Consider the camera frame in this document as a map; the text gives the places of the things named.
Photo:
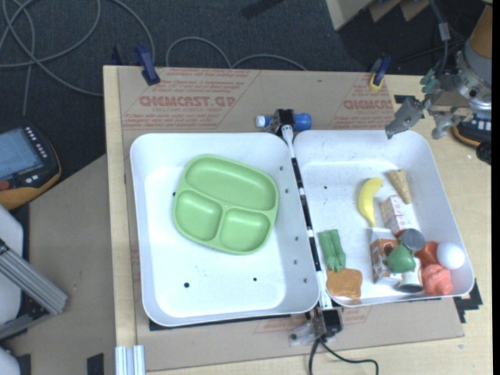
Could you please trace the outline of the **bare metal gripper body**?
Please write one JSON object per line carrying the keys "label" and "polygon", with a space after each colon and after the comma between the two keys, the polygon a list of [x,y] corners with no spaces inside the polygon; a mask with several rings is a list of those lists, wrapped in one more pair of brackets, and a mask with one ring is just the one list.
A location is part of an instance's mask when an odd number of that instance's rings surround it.
{"label": "bare metal gripper body", "polygon": [[435,110],[444,111],[445,107],[471,109],[479,113],[491,110],[491,85],[475,77],[433,77],[423,87],[423,93]]}

